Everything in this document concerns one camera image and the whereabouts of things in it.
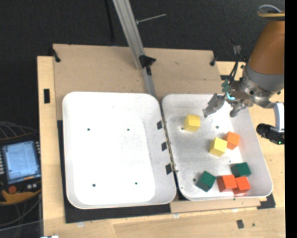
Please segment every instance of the table surface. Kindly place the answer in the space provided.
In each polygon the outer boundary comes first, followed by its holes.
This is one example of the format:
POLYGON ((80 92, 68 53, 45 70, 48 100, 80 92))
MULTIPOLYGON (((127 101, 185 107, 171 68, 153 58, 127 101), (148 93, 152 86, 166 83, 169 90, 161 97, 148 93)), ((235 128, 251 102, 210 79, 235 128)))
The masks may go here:
MULTIPOLYGON (((65 221, 58 129, 61 100, 73 90, 145 92, 142 73, 135 69, 127 47, 55 44, 61 62, 54 57, 37 58, 39 122, 42 163, 44 235, 66 237, 285 237, 285 149, 258 135, 270 175, 275 207, 259 209, 270 198, 179 201, 171 213, 145 217, 106 219, 83 223, 65 221), (45 103, 45 89, 50 101, 45 103)), ((218 61, 210 66, 212 51, 145 49, 156 58, 152 74, 157 98, 170 93, 215 93, 220 75, 228 75, 234 62, 218 61)), ((241 76, 238 70, 236 78, 241 76)), ((284 91, 271 101, 284 101, 284 91)), ((253 126, 275 124, 272 109, 249 108, 253 126)))

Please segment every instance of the cube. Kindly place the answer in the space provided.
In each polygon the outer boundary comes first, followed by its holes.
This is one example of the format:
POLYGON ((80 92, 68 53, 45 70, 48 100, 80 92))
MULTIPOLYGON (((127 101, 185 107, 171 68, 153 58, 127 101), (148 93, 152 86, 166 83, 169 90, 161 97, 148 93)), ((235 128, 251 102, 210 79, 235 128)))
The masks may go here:
POLYGON ((215 137, 212 143, 210 144, 209 152, 220 157, 226 152, 226 149, 227 149, 227 141, 221 138, 215 137))
POLYGON ((198 178, 196 182, 196 186, 201 188, 205 192, 210 190, 216 181, 216 177, 213 176, 211 173, 204 171, 198 178))
POLYGON ((247 177, 251 175, 251 171, 249 169, 248 163, 237 163, 233 165, 231 168, 231 172, 235 177, 247 177))
POLYGON ((244 194, 251 189, 248 177, 236 177, 238 187, 233 189, 233 194, 244 194))
POLYGON ((223 139, 227 141, 227 148, 233 150, 239 145, 240 135, 229 131, 223 139))
POLYGON ((184 130, 197 131, 200 127, 200 116, 189 114, 184 120, 184 130))
POLYGON ((217 184, 220 192, 233 191, 235 188, 238 188, 234 175, 218 177, 217 184))

